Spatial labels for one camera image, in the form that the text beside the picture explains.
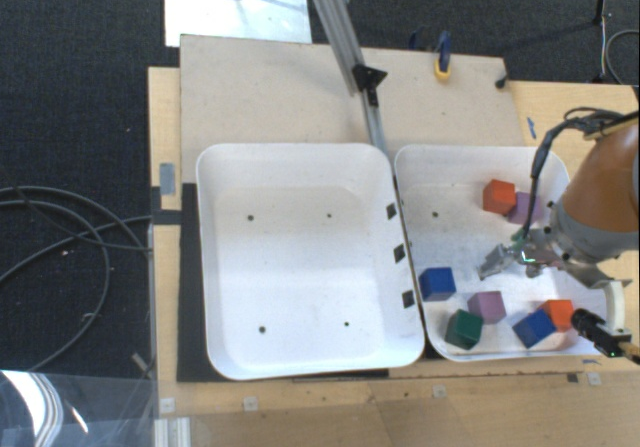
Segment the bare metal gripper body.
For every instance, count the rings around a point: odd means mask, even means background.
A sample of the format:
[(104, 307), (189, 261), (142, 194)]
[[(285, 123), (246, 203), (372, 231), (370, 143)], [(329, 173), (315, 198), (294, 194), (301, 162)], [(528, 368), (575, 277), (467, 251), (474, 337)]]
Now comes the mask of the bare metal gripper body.
[(545, 269), (567, 271), (570, 255), (554, 244), (549, 231), (548, 227), (544, 227), (525, 234), (521, 228), (511, 236), (510, 253), (530, 279), (541, 276)]

